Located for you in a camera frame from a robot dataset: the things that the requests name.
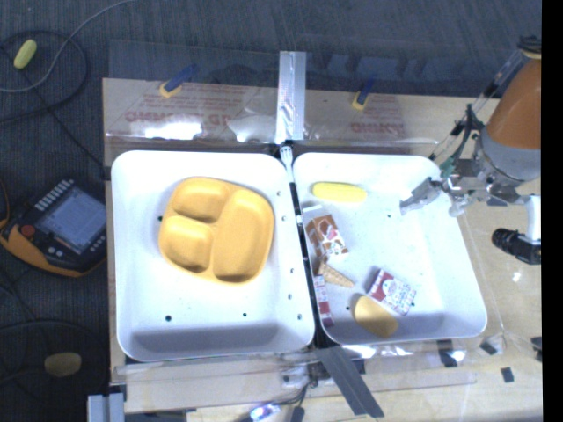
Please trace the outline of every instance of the device screen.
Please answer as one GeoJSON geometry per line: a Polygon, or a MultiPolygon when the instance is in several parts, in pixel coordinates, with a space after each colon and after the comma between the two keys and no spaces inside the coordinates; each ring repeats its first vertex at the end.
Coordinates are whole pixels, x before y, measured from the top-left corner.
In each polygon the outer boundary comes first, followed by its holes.
{"type": "Polygon", "coordinates": [[[77,187],[36,224],[81,254],[106,226],[106,207],[77,187]]]}

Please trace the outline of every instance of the black floor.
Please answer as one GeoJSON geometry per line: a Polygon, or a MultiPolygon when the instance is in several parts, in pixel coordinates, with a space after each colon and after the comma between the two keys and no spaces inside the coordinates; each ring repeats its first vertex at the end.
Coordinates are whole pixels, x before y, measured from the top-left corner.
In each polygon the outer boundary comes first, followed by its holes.
{"type": "MultiPolygon", "coordinates": [[[[521,36],[542,37],[542,0],[136,0],[112,6],[122,1],[0,0],[0,180],[12,207],[60,178],[102,188],[101,79],[150,69],[130,58],[111,69],[115,41],[306,51],[318,70],[344,58],[340,80],[309,83],[330,90],[354,90],[366,76],[356,65],[369,59],[380,66],[375,92],[476,97],[521,36]],[[79,27],[44,83],[6,91],[35,84],[79,27]],[[38,52],[18,71],[11,58],[30,38],[38,52]]],[[[105,390],[107,358],[98,345],[107,345],[106,266],[74,280],[41,272],[2,249],[0,284],[0,420],[85,420],[85,396],[105,390]],[[37,322],[46,319],[54,322],[37,322]],[[80,374],[53,379],[29,372],[41,370],[46,352],[69,349],[83,355],[80,374]]]]}

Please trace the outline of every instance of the white cable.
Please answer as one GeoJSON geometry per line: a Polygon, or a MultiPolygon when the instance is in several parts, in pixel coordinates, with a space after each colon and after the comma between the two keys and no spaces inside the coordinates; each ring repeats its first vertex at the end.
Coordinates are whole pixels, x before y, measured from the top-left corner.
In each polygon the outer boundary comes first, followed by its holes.
{"type": "Polygon", "coordinates": [[[130,4],[133,2],[140,2],[142,0],[123,0],[121,2],[118,2],[116,4],[111,4],[110,6],[107,6],[106,8],[104,8],[101,11],[98,11],[96,14],[94,14],[93,16],[87,18],[82,24],[80,24],[78,26],[78,28],[72,32],[72,34],[62,43],[61,48],[59,48],[59,51],[56,53],[55,58],[53,60],[53,62],[51,63],[51,66],[49,67],[47,73],[43,76],[42,79],[40,79],[37,83],[32,84],[31,86],[28,86],[26,88],[19,88],[19,89],[5,89],[5,88],[0,88],[0,92],[8,92],[8,93],[18,93],[18,92],[27,92],[30,91],[33,88],[36,88],[37,86],[39,86],[40,84],[44,83],[47,78],[49,77],[49,75],[51,75],[51,72],[53,71],[53,69],[55,68],[55,65],[57,63],[57,61],[59,60],[59,57],[61,56],[62,51],[64,50],[64,48],[67,46],[67,44],[70,42],[70,40],[72,38],[74,38],[78,32],[80,30],[82,30],[86,25],[88,25],[90,22],[92,22],[95,18],[98,18],[99,16],[101,16],[102,14],[105,14],[106,12],[112,10],[113,8],[117,8],[118,6],[121,6],[123,4],[130,4]]]}

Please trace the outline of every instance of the yellow divided plate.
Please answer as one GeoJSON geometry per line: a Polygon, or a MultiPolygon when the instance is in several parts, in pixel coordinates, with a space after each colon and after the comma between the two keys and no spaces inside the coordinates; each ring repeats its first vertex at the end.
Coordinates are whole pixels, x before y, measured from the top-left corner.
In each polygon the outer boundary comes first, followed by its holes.
{"type": "Polygon", "coordinates": [[[266,263],[274,211],[256,192],[216,178],[193,177],[172,193],[158,247],[183,271],[221,283],[246,283],[266,263]]]}

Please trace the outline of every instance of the beige table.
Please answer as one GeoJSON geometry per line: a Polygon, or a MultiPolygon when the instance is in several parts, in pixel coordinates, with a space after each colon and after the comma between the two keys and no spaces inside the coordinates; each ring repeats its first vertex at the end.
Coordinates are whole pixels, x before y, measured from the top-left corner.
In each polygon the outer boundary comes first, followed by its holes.
{"type": "MultiPolygon", "coordinates": [[[[138,82],[105,80],[105,123],[127,110],[127,96],[138,82]]],[[[346,100],[348,95],[327,92],[326,98],[346,100]]],[[[418,135],[441,140],[453,120],[463,115],[467,98],[396,96],[406,127],[418,135]]],[[[486,120],[497,101],[489,102],[479,117],[486,120]]],[[[106,139],[106,165],[123,151],[139,146],[119,138],[106,139]]],[[[239,420],[259,402],[292,397],[296,389],[284,385],[278,358],[251,357],[215,360],[167,361],[158,364],[125,364],[115,333],[115,277],[111,185],[107,184],[109,239],[109,302],[111,368],[113,382],[126,385],[126,413],[159,412],[196,408],[189,421],[231,422],[239,420]]],[[[539,180],[526,184],[520,193],[540,194],[539,180]]],[[[543,417],[542,363],[536,358],[531,338],[542,335],[541,267],[528,266],[491,243],[495,229],[525,231],[523,207],[489,207],[478,203],[459,218],[464,239],[489,315],[484,337],[496,342],[497,354],[479,348],[482,339],[469,342],[459,367],[436,365],[428,352],[428,364],[402,358],[366,362],[364,381],[374,392],[389,421],[495,421],[541,420],[543,417]],[[509,369],[514,381],[505,382],[509,369]]],[[[305,420],[370,419],[357,417],[330,380],[310,389],[303,402],[305,420]]],[[[268,420],[289,420],[290,408],[268,420]]]]}

